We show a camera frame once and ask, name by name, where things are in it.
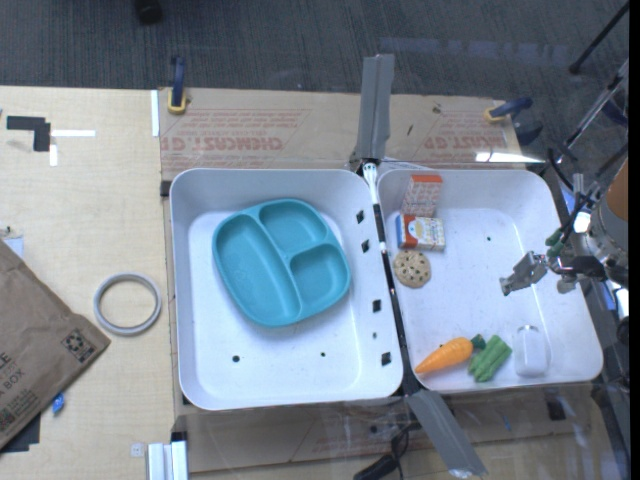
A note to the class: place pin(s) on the orange carrot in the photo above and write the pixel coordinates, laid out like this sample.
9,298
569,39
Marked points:
445,355

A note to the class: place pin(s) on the orange and white carton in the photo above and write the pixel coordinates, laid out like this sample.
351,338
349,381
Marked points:
422,195

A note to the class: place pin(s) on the brown cardboard board red print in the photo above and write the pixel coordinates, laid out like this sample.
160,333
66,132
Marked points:
300,133

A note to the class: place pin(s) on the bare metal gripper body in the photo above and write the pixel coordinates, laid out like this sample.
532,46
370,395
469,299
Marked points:
590,266

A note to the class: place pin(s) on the green beans bundle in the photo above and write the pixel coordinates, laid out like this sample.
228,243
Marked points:
490,358

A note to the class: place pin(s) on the blue divided plate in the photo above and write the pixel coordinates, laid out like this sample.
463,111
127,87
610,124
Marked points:
280,263

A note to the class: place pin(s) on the white tape roll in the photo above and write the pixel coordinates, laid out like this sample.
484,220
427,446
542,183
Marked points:
100,313

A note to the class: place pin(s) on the white plastic tray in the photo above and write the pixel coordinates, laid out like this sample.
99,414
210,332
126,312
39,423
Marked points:
480,298
280,358

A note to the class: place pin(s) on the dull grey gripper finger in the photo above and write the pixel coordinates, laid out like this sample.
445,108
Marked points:
511,284
534,265

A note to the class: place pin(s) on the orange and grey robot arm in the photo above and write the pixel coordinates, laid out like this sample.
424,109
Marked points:
612,208

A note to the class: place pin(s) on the brown paper packet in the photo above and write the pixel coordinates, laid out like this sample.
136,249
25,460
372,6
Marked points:
35,333

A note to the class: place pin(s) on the white carton with orange end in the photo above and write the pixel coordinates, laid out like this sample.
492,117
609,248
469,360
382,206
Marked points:
421,232

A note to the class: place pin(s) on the beige chocolate chip biscuit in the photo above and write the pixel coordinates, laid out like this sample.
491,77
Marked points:
412,268

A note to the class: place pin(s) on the clear plastic bottle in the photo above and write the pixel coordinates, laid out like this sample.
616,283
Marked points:
531,352

